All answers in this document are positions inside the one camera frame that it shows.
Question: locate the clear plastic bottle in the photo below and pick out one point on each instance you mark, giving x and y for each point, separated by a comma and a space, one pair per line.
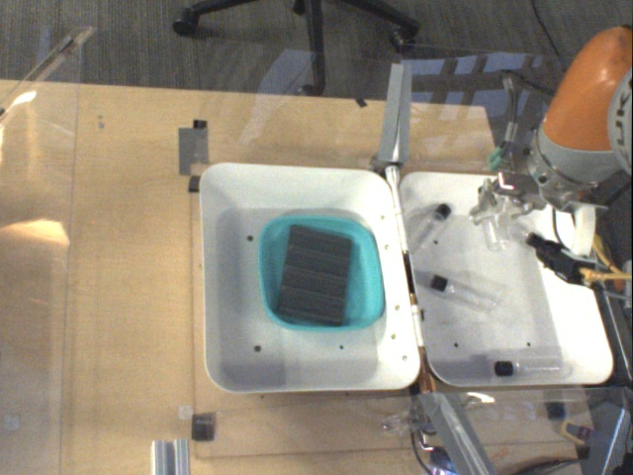
494, 239

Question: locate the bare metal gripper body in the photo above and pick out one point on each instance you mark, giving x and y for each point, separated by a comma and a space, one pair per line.
519, 186

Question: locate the clear bottle with black cap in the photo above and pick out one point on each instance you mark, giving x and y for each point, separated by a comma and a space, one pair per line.
462, 292
429, 221
531, 367

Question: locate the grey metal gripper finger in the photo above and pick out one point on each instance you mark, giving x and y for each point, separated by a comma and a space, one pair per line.
515, 212
483, 205

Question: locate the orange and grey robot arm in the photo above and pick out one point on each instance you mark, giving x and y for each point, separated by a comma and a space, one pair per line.
581, 102

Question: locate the dark grey ribbed foam block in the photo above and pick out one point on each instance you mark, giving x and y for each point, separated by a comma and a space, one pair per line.
316, 275

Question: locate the black cylinder on white bracket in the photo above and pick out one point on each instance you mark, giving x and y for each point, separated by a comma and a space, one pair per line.
556, 260

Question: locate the white plastic tray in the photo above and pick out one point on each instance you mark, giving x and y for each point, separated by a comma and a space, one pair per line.
519, 324
237, 285

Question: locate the black office chair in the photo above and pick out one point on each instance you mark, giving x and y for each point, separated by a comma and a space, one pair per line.
314, 13

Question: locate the teal plastic bowl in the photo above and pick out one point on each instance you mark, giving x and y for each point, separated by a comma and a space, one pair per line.
368, 270

